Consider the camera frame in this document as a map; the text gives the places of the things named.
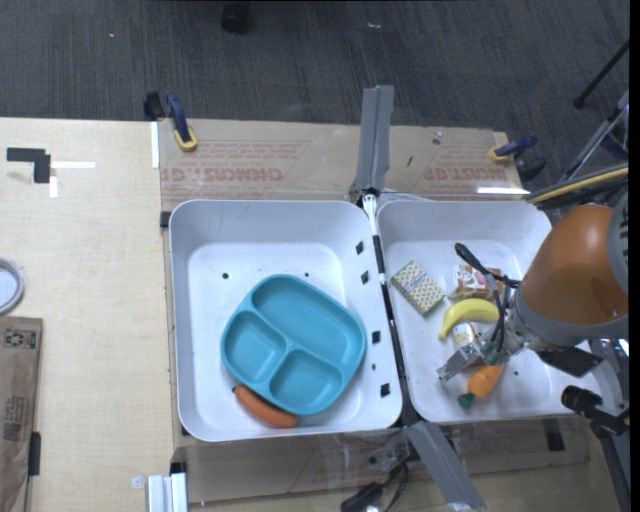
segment blue plate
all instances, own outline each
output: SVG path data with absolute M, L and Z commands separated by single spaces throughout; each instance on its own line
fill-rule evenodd
M 360 321 L 297 277 L 261 281 L 227 323 L 222 360 L 243 384 L 297 415 L 317 414 L 340 396 L 366 348 Z

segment yellow banana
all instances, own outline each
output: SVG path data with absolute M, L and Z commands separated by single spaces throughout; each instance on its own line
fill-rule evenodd
M 500 313 L 498 307 L 485 299 L 463 299 L 449 306 L 442 317 L 442 329 L 438 337 L 442 340 L 454 325 L 467 320 L 497 322 Z

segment cracker box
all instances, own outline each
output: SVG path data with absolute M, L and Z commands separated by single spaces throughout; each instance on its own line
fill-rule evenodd
M 415 260 L 411 260 L 402 267 L 391 278 L 391 284 L 400 290 L 402 296 L 421 315 L 426 315 L 446 295 L 438 283 Z
M 489 272 L 501 276 L 499 268 L 487 267 Z M 498 292 L 502 293 L 503 284 L 496 281 Z M 471 265 L 455 265 L 453 268 L 453 279 L 447 287 L 447 297 L 451 300 L 462 300 L 470 298 L 492 300 L 493 294 L 489 289 L 484 276 Z

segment orange carrot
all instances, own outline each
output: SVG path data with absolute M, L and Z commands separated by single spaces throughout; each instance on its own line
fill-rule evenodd
M 500 380 L 504 371 L 503 364 L 485 364 L 471 374 L 467 382 L 467 391 L 458 397 L 458 403 L 468 409 L 476 397 L 483 398 L 489 395 Z

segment white tray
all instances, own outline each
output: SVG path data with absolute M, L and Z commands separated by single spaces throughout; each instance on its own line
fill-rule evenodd
M 359 208 L 340 201 L 189 201 L 174 210 L 169 234 L 178 410 L 190 434 L 230 441 L 376 430 L 397 420 L 402 398 L 395 357 L 371 229 Z M 255 284 L 279 273 L 336 299 L 360 319 L 368 337 L 362 364 L 340 398 L 302 417 L 294 429 L 251 417 L 236 400 L 238 382 L 220 355 L 236 307 Z M 379 342 L 373 343 L 374 332 Z
M 388 277 L 415 259 L 442 288 L 451 279 L 453 266 L 462 263 L 454 250 L 456 242 L 467 245 L 485 266 L 521 279 L 551 229 L 544 213 L 515 201 L 394 201 L 380 208 L 378 224 Z M 467 391 L 470 370 L 446 383 L 437 374 L 454 351 L 450 337 L 443 341 L 437 335 L 451 302 L 445 298 L 422 317 L 398 290 L 390 288 L 411 401 L 429 421 L 445 424 L 573 414 L 560 401 L 566 386 L 599 392 L 592 375 L 573 378 L 525 350 L 507 363 L 493 393 L 465 410 L 456 399 Z

